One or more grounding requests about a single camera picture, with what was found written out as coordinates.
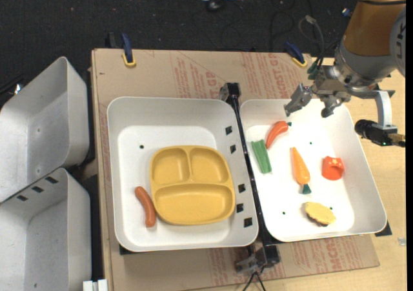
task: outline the toy sausage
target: toy sausage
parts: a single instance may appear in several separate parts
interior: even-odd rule
[[[154,203],[149,197],[148,193],[142,186],[137,186],[135,188],[135,195],[141,202],[143,208],[145,209],[145,225],[147,228],[153,227],[156,222],[156,211]]]

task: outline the cardboard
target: cardboard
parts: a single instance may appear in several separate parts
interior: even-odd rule
[[[217,98],[226,82],[240,84],[242,101],[289,98],[299,82],[311,85],[306,69],[295,65],[287,54],[133,53],[137,65],[128,68],[120,49],[92,52],[103,257],[109,289],[178,291],[245,283],[249,276],[235,271],[235,263],[247,258],[245,248],[121,253],[114,234],[106,109],[111,100],[121,96]],[[370,235],[281,243],[277,247],[281,263],[265,269],[262,280],[379,266]]]

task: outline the green block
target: green block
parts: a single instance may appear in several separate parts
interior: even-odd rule
[[[268,152],[264,140],[262,139],[257,142],[253,141],[251,142],[251,144],[252,149],[254,150],[254,153],[258,160],[259,168],[261,169],[262,173],[265,174],[271,172],[272,169],[270,164],[270,158],[268,157]]]

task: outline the yellow plate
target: yellow plate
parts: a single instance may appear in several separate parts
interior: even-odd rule
[[[225,158],[207,146],[170,146],[150,162],[152,200],[158,216],[173,225],[203,225],[228,218],[235,208]]]

